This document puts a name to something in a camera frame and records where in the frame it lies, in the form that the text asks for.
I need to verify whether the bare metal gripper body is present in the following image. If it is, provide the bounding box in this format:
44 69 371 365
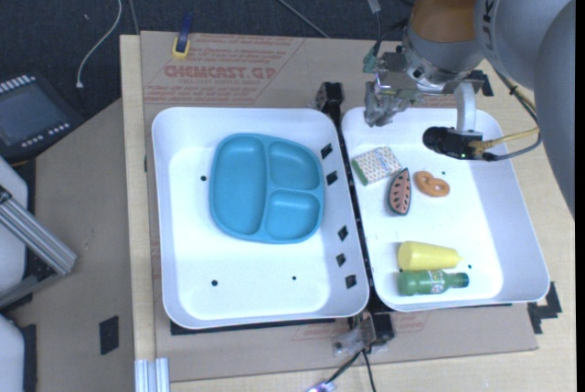
372 51 447 103

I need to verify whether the white patterned carton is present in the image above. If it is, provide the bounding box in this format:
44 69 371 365
350 145 403 187

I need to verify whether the watermelon slice toy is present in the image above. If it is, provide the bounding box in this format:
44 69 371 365
388 167 412 217

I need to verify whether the orange pretzel toy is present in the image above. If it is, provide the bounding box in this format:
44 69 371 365
413 170 451 199

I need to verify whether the blue divided plate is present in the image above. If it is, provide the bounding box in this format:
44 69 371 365
208 132 326 245

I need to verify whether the yellow squeeze bottle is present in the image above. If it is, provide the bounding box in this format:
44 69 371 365
396 240 464 272

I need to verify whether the white plastic tray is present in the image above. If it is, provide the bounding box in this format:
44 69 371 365
151 106 370 330
340 105 551 313

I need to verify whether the brown cardboard board red print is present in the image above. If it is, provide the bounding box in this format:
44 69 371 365
138 30 539 384

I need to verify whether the green bottle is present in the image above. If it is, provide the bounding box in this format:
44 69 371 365
396 270 471 298

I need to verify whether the black block with thin wires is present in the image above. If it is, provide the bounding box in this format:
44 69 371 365
314 81 344 113
333 312 395 358

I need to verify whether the black cylinder on white bracket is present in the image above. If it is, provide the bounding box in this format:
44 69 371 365
421 81 484 161

